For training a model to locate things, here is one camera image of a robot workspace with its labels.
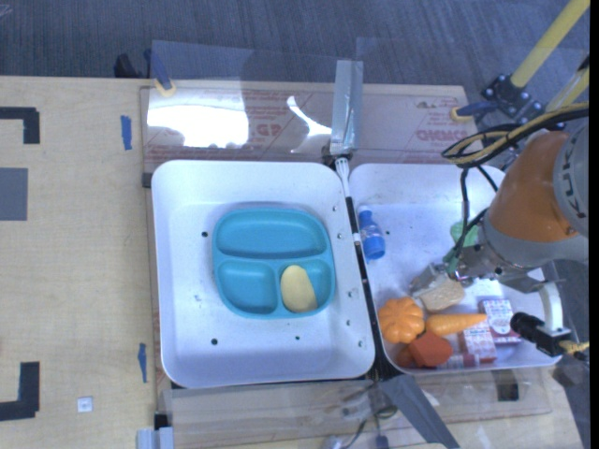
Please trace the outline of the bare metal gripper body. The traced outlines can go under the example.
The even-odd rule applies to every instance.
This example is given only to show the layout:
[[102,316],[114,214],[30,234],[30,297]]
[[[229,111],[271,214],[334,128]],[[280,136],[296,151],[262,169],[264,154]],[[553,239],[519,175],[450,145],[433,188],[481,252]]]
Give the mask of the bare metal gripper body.
[[547,282],[540,268],[525,268],[510,263],[487,244],[474,244],[450,251],[449,277],[464,283],[496,281],[524,294],[540,290]]

